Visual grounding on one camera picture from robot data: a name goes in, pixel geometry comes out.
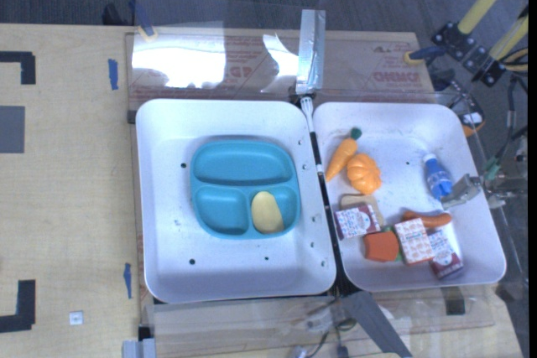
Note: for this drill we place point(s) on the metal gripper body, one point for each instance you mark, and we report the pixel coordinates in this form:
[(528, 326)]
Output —
[(503, 185)]

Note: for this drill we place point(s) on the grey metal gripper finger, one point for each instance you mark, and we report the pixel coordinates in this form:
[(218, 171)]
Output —
[(467, 185), (452, 201)]

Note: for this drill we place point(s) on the orange sausage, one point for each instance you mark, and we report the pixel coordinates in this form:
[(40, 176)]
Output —
[(432, 219)]

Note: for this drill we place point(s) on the blue bottle with white cap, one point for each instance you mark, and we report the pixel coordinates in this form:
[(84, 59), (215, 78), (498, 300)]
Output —
[(437, 178)]

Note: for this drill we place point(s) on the white carton with orange print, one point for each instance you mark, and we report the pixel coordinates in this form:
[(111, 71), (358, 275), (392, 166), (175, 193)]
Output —
[(414, 241)]

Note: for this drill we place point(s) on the white and maroon carton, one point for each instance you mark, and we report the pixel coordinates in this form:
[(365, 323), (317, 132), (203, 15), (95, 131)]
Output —
[(445, 257), (356, 222)]

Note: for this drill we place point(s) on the orange block with green edge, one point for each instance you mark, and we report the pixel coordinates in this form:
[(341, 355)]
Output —
[(381, 247)]

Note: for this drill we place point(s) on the white plastic tray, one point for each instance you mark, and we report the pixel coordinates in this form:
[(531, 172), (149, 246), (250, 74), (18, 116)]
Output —
[(398, 130), (168, 264)]

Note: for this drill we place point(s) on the orange pumpkin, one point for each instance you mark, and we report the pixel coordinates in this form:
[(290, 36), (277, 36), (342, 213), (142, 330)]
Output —
[(364, 174)]

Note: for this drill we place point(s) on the orange carrot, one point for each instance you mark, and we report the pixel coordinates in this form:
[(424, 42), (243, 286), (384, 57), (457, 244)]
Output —
[(342, 155)]

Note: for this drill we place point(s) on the thin black and white rod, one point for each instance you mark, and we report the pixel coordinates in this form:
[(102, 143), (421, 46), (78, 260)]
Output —
[(317, 157)]

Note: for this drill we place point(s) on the brown cardboard board, red print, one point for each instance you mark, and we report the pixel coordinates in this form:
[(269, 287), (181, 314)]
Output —
[(377, 73)]

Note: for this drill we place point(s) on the yellow potato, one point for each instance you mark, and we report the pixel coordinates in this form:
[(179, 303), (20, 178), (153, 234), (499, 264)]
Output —
[(267, 213)]

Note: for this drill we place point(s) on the blue divided plate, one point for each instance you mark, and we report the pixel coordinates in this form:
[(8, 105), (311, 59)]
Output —
[(235, 163)]

